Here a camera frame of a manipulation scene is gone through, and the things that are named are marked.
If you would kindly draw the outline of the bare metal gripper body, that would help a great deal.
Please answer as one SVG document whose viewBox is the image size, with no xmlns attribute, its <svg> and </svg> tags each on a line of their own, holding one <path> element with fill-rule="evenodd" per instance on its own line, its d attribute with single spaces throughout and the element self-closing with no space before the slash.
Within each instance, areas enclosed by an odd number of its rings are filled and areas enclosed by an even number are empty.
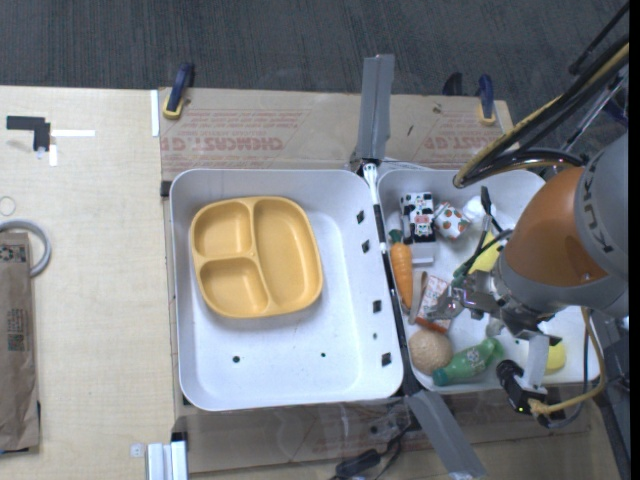
<svg viewBox="0 0 640 480">
<path fill-rule="evenodd" d="M 473 290 L 468 290 L 465 298 L 456 299 L 462 303 L 464 309 L 470 312 L 472 319 L 482 319 L 485 315 L 498 317 L 500 309 L 492 275 L 480 270 L 466 275 L 473 277 Z"/>
</svg>

